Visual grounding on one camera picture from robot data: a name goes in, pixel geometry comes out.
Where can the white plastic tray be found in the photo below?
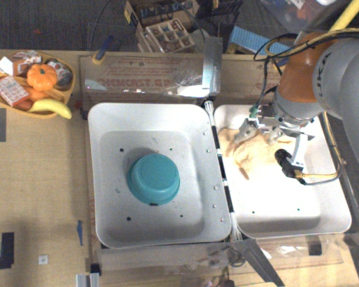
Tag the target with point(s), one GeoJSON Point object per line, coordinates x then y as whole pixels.
{"type": "Point", "coordinates": [275, 202]}
{"type": "Point", "coordinates": [155, 115]}

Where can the teal bowl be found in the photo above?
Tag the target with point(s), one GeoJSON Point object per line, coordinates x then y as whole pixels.
{"type": "Point", "coordinates": [154, 178]}

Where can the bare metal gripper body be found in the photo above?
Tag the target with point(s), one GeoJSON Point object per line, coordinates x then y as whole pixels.
{"type": "Point", "coordinates": [270, 118]}

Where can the white and red carton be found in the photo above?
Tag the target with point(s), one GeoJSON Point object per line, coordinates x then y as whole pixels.
{"type": "Point", "coordinates": [10, 91]}

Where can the thin black and white rod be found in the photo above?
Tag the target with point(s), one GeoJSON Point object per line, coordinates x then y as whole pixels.
{"type": "Point", "coordinates": [217, 142]}

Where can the strawberry print can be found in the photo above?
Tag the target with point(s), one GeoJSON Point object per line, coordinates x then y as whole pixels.
{"type": "Point", "coordinates": [61, 72]}

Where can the small white carton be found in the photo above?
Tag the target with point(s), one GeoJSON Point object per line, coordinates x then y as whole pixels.
{"type": "Point", "coordinates": [3, 66]}

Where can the orange pumpkin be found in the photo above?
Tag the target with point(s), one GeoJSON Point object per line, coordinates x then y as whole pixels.
{"type": "Point", "coordinates": [42, 76]}

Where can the black cylinder on white bracket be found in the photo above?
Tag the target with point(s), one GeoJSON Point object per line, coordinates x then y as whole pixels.
{"type": "Point", "coordinates": [291, 166]}

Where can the brown and white carton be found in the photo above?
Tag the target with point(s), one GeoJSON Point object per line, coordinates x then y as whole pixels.
{"type": "Point", "coordinates": [25, 63]}

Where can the orange divided plate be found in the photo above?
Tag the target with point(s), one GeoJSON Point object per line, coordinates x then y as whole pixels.
{"type": "Point", "coordinates": [60, 96]}

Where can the orange carrot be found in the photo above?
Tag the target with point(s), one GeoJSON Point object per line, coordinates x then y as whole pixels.
{"type": "Point", "coordinates": [37, 95]}

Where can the yellow banana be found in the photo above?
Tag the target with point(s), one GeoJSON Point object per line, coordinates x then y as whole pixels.
{"type": "Point", "coordinates": [54, 106]}

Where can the beige cloth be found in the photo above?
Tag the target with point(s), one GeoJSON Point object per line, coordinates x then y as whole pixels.
{"type": "Point", "coordinates": [254, 154]}

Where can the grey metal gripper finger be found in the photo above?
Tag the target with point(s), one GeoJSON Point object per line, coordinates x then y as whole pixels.
{"type": "Point", "coordinates": [275, 136]}
{"type": "Point", "coordinates": [246, 131]}

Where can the red sausage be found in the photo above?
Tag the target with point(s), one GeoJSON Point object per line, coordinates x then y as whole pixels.
{"type": "Point", "coordinates": [24, 105]}

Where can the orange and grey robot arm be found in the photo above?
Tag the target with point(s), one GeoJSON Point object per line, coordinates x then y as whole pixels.
{"type": "Point", "coordinates": [341, 79]}

